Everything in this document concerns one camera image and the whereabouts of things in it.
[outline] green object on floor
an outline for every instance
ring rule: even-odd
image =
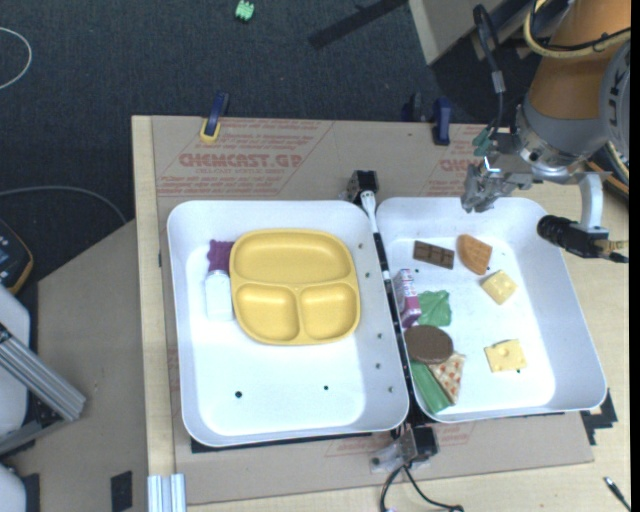
[[[442,390],[440,384],[431,373],[427,365],[418,361],[411,361],[411,374],[413,382],[420,392],[420,396],[425,401],[427,409],[432,414],[440,412],[451,405],[449,398]]]
[[[418,295],[422,314],[418,318],[420,325],[442,327],[451,324],[451,307],[449,306],[449,292],[422,292]]]
[[[253,16],[254,9],[255,5],[253,5],[251,2],[240,0],[238,6],[236,7],[236,18],[239,18],[242,21],[249,21]]]

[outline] yellow cheese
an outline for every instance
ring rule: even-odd
[[[503,270],[498,270],[482,283],[482,289],[498,304],[503,304],[517,288],[518,285]]]
[[[527,360],[518,340],[508,340],[485,347],[484,353],[489,360],[492,372],[519,370],[527,366]]]

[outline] white cable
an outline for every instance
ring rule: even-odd
[[[27,52],[29,52],[29,56],[27,58],[27,63],[24,65],[24,68],[22,68],[22,71],[20,71],[20,73],[18,73],[16,76],[14,76],[8,82],[6,82],[4,84],[1,84],[0,85],[0,90],[2,90],[2,89],[5,89],[5,88],[9,87],[10,85],[16,83],[29,70],[29,67],[31,66],[31,60],[33,58],[33,52],[31,51],[31,45],[29,44],[29,41],[27,41],[27,38],[24,37],[22,34],[18,34],[17,32],[14,32],[13,30],[9,30],[8,28],[4,28],[4,27],[0,27],[0,32],[6,32],[7,34],[11,34],[12,36],[16,36],[18,39],[20,39],[20,41],[22,41],[25,44],[25,46],[27,47]]]

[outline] blue clamp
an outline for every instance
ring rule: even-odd
[[[220,117],[227,113],[227,107],[229,106],[229,94],[223,91],[218,91],[216,97],[213,100],[213,107],[211,107],[211,113],[209,119],[205,119],[202,123],[202,129],[200,130],[200,140],[205,144],[213,144],[218,138],[220,133]]]
[[[438,146],[448,146],[449,123],[451,122],[451,103],[444,96],[433,102],[433,119],[435,126],[431,129],[433,142]]]

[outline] white tray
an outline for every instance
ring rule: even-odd
[[[329,232],[351,252],[361,299],[352,335],[277,346],[238,323],[211,322],[203,280],[209,241],[247,231]],[[182,417],[202,444],[249,443],[392,430],[409,409],[382,273],[364,212],[345,201],[189,201],[167,225],[176,310]]]
[[[591,409],[606,394],[605,378],[561,250],[536,232],[545,211],[529,199],[504,198],[485,213],[466,213],[457,198],[392,198],[377,211],[391,276],[413,270],[416,291],[449,292],[452,322],[443,327],[466,356],[456,405],[431,415],[460,422]],[[457,257],[452,270],[413,259],[416,240],[455,251],[461,234],[493,247],[478,276]],[[504,270],[518,285],[498,305],[480,287]],[[484,347],[518,339],[527,367],[492,373]],[[416,392],[419,405],[428,414]]]

